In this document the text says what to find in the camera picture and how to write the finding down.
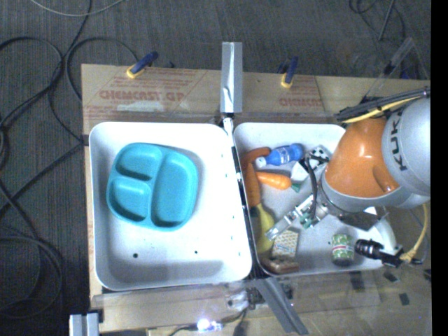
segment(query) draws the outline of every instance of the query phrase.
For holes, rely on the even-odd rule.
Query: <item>metal bar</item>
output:
[[[70,336],[99,336],[98,313],[70,315],[69,332]]]
[[[223,42],[220,112],[243,111],[243,45]]]
[[[384,18],[383,27],[381,28],[381,31],[378,36],[378,41],[381,41],[383,39],[384,30],[386,29],[386,25],[389,22],[389,18],[391,16],[391,12],[392,12],[394,3],[395,3],[395,0],[391,0],[391,3],[389,4],[389,9],[387,10],[386,17]]]
[[[297,312],[291,306],[277,278],[259,279],[251,283],[260,291],[272,312],[277,317],[277,320],[279,320],[285,333],[309,334],[308,329],[301,322]]]

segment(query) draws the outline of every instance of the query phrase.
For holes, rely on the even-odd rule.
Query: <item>white wire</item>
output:
[[[68,16],[70,18],[80,18],[80,17],[83,17],[83,16],[89,16],[89,15],[95,15],[95,14],[98,14],[98,13],[102,13],[103,11],[105,11],[105,10],[115,6],[115,5],[118,5],[119,3],[123,2],[123,1],[126,1],[126,0],[117,0],[114,3],[108,5],[108,6],[104,7],[104,8],[101,8],[101,9],[96,10],[96,11],[92,11],[91,13],[84,13],[84,14],[61,13],[60,11],[56,11],[56,10],[53,10],[53,9],[47,7],[47,6],[42,5],[41,3],[37,2],[36,0],[30,0],[30,1],[35,3],[40,8],[45,9],[47,11],[50,11],[51,13],[55,13],[55,14],[62,15],[62,16]]]

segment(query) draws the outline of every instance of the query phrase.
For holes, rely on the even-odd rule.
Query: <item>blue plastic tray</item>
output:
[[[176,230],[193,213],[197,187],[197,168],[189,157],[155,144],[131,143],[113,161],[106,200],[124,221]]]

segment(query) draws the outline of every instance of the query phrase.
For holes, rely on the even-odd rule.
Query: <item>orange carrot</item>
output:
[[[271,153],[271,148],[269,147],[260,147],[250,150],[249,152],[245,153],[241,159],[241,169],[244,171],[249,163],[252,163],[258,157],[265,157],[269,153]]]
[[[255,174],[260,183],[276,189],[285,190],[292,186],[291,179],[283,174],[268,173],[266,171],[257,171]]]
[[[261,203],[260,186],[252,163],[247,164],[244,172],[244,186],[246,187],[247,202],[249,207],[254,207]]]

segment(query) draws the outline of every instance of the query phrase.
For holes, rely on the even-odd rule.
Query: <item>black cable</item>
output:
[[[311,167],[311,165],[309,163],[309,160],[311,158],[315,158],[315,156],[310,155],[309,153],[307,153],[307,155],[305,156],[305,166],[307,167],[309,180],[311,181],[311,189],[313,191],[313,201],[312,201],[311,206],[309,208],[309,215],[310,215],[310,219],[312,220],[316,216],[317,180],[316,180],[316,175],[314,173],[314,170],[313,170],[313,168]]]
[[[81,97],[81,93],[76,89],[74,83],[73,83],[73,79],[71,77],[71,72],[70,72],[70,68],[71,68],[71,59],[73,58],[75,52],[82,46],[85,45],[86,43],[91,43],[91,42],[95,42],[95,41],[105,41],[105,42],[113,42],[118,44],[119,46],[124,47],[134,58],[134,60],[137,62],[139,61],[139,58],[135,55],[135,53],[128,47],[126,46],[123,42],[116,40],[115,38],[109,38],[109,37],[92,37],[92,38],[87,38],[85,40],[82,40],[80,42],[78,42],[76,45],[74,45],[70,51],[67,53],[66,56],[66,64],[65,64],[65,75],[67,77],[67,80],[70,84],[71,89],[73,90],[73,93],[77,96],[77,98],[79,99],[79,101],[82,101],[82,97]]]
[[[372,24],[369,23],[368,19],[365,17],[365,14],[371,11],[375,5],[384,3],[387,4],[385,0],[356,0],[355,5],[353,0],[349,0],[349,8],[351,11],[353,11],[355,14],[359,15],[361,19],[364,21],[364,23],[367,25],[367,27],[375,34],[375,37],[379,35],[379,33],[375,30],[375,28],[372,26]],[[403,20],[403,17],[401,16],[400,12],[396,9],[396,7],[393,7],[393,11],[395,11],[396,15],[398,16],[398,19],[401,24],[401,41],[397,43],[396,45],[399,46],[404,41],[406,36],[406,27],[405,22]]]
[[[236,316],[229,316],[224,318],[223,320],[219,321],[219,323],[221,323],[223,326],[232,323],[236,320],[238,320],[239,318],[239,324],[242,323],[243,319],[246,317],[246,313],[248,311],[248,308],[245,308],[243,311],[241,311],[238,315]],[[181,326],[180,328],[175,329],[172,333],[170,333],[168,336],[174,336],[176,333],[185,330],[185,331],[198,331],[197,325],[192,323],[191,325],[185,325],[185,326]]]
[[[91,7],[92,0],[89,0],[89,11]],[[69,49],[67,52],[62,55],[61,52],[49,41],[46,41],[41,38],[34,38],[34,37],[28,37],[28,36],[20,36],[17,38],[11,38],[7,41],[4,41],[0,44],[0,52],[5,49],[7,46],[17,43],[19,41],[37,41],[39,43],[43,43],[46,46],[49,46],[51,50],[53,50],[57,56],[57,64],[54,68],[49,83],[40,91],[38,91],[33,96],[27,98],[22,103],[18,104],[13,110],[11,110],[9,113],[6,114],[5,117],[0,116],[0,168],[3,168],[6,163],[6,158],[8,157],[8,138],[7,138],[7,130],[10,127],[8,123],[12,123],[16,121],[33,103],[37,102],[40,98],[42,98],[45,94],[48,94],[48,103],[50,105],[50,109],[58,121],[58,123],[63,126],[63,128],[69,132],[73,137],[75,137],[80,143],[71,148],[68,152],[64,153],[61,157],[57,158],[55,161],[50,163],[46,168],[41,170],[36,176],[28,180],[21,189],[19,189],[16,193],[13,195],[9,193],[9,191],[6,189],[3,182],[0,180],[0,193],[3,195],[3,197],[6,199],[6,203],[2,206],[0,209],[0,221],[1,217],[4,216],[4,211],[6,206],[12,207],[17,214],[21,217],[21,219],[26,223],[27,228],[29,229],[29,232],[31,233],[31,236],[24,234],[23,232],[19,232],[17,230],[14,230],[12,227],[6,227],[5,225],[2,225],[0,228],[4,231],[7,230],[8,234],[6,236],[2,235],[0,237],[0,243],[23,243],[32,245],[34,247],[37,247],[39,249],[39,270],[36,273],[36,279],[34,282],[34,285],[32,287],[31,292],[23,298],[20,298],[19,300],[14,300],[12,302],[9,302],[6,305],[2,305],[0,308],[0,318],[5,319],[11,319],[11,320],[18,320],[18,319],[29,319],[35,316],[38,316],[42,314],[44,311],[48,310],[50,307],[54,305],[54,303],[62,298],[62,284],[63,284],[63,273],[62,273],[62,262],[61,258],[56,252],[56,250],[49,245],[46,241],[43,241],[39,238],[37,235],[36,229],[29,219],[28,215],[25,213],[25,211],[22,210],[20,205],[17,203],[16,199],[18,196],[31,184],[36,182],[42,175],[44,175],[46,172],[50,171],[53,167],[55,167],[57,164],[59,164],[61,161],[65,160],[66,157],[71,155],[75,150],[78,149],[78,147],[81,145],[82,138],[81,136],[75,135],[73,132],[70,131],[70,129],[61,121],[59,116],[56,114],[53,105],[51,97],[53,95],[54,89],[57,85],[57,83],[60,81],[60,78],[62,76],[63,72],[63,63],[64,58],[67,56],[67,53],[72,49],[72,47],[76,44],[79,36],[81,35],[81,32],[83,31],[83,28],[85,26],[85,23],[87,21],[87,16],[84,17],[80,28],[78,29],[75,37],[73,38]],[[52,285],[52,296],[50,299],[46,302],[43,302],[41,297],[39,297],[39,275],[41,273],[41,265],[45,262],[44,260],[47,260],[50,265],[52,266],[53,272],[56,276],[56,283]]]
[[[246,318],[248,309],[244,309],[242,312],[241,318],[238,322],[238,324],[235,326],[235,329],[233,330],[233,336],[244,336],[246,334],[246,330],[243,327],[244,319]]]
[[[362,116],[371,109],[380,109],[381,107],[391,104],[393,102],[404,101],[409,98],[429,98],[431,97],[431,87],[423,87],[417,90],[400,92],[391,96],[382,97],[380,99],[364,99],[361,103],[353,107],[346,107],[338,113],[334,114],[334,117],[341,120],[348,120]]]

